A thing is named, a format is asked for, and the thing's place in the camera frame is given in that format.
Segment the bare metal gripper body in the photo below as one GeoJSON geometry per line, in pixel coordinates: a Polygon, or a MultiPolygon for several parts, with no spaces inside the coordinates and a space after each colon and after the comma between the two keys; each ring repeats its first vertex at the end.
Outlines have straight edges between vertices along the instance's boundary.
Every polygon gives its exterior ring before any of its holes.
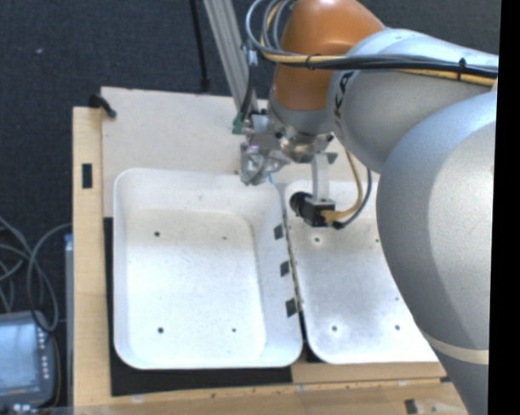
{"type": "Polygon", "coordinates": [[[273,115],[252,115],[245,124],[246,153],[273,162],[309,163],[327,150],[331,133],[301,132],[277,120],[273,115]]]}

